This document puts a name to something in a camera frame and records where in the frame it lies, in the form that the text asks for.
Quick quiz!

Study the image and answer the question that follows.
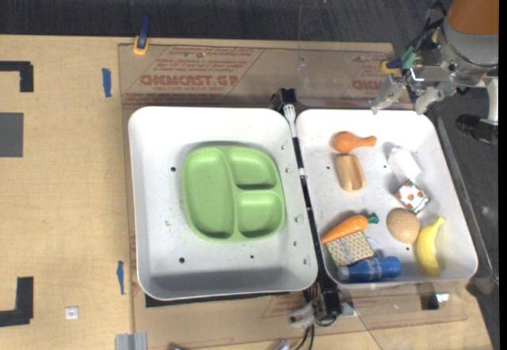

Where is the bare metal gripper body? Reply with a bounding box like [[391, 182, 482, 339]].
[[403, 40, 499, 93]]

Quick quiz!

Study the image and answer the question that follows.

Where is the orange chicken drumstick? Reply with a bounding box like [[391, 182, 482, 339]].
[[331, 131, 378, 154]]

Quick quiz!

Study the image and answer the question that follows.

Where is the white plastic bottle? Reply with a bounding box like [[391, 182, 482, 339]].
[[386, 143, 422, 184]]

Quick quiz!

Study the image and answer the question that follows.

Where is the tan hot dog bun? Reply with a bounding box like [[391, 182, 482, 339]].
[[334, 153, 367, 193]]

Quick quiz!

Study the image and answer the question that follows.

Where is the white carton with orange print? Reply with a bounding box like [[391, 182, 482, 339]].
[[395, 178, 432, 215]]

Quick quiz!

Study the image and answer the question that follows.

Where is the white plastic tray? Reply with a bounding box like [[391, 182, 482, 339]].
[[127, 105, 319, 302], [295, 108, 479, 291]]

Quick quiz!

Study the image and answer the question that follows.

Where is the tan round biscuit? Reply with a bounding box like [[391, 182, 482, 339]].
[[386, 207, 421, 245]]

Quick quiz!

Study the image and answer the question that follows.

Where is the orange carrot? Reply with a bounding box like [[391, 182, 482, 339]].
[[320, 212, 380, 245]]

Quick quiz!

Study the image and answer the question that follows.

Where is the yellow banana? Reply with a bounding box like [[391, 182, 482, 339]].
[[415, 215, 446, 277]]

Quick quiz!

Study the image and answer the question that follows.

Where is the blue bottle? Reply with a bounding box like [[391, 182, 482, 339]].
[[336, 256, 403, 283]]

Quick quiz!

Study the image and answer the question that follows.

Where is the brown cardboard board red print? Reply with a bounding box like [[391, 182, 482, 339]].
[[117, 42, 469, 344]]

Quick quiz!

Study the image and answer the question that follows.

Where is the green divided plate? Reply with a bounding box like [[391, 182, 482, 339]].
[[181, 145, 287, 244]]

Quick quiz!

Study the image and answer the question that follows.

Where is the black cylinder on white bracket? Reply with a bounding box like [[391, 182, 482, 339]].
[[455, 77, 500, 146]]

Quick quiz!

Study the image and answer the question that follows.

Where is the black block with thin wires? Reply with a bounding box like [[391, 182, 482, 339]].
[[272, 87, 299, 110], [316, 290, 344, 320]]

